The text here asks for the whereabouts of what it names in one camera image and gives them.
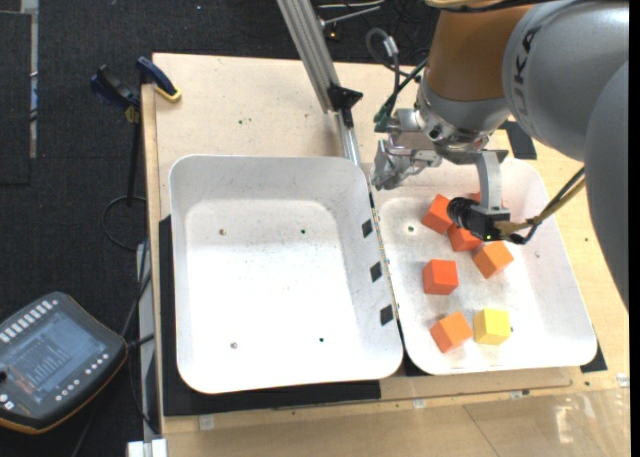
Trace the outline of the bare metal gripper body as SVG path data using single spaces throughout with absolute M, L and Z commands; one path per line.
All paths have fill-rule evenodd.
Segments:
M 465 163 L 484 149 L 491 133 L 457 128 L 418 109 L 397 109 L 386 124 L 386 153 L 409 167 L 437 167 L 443 159 Z

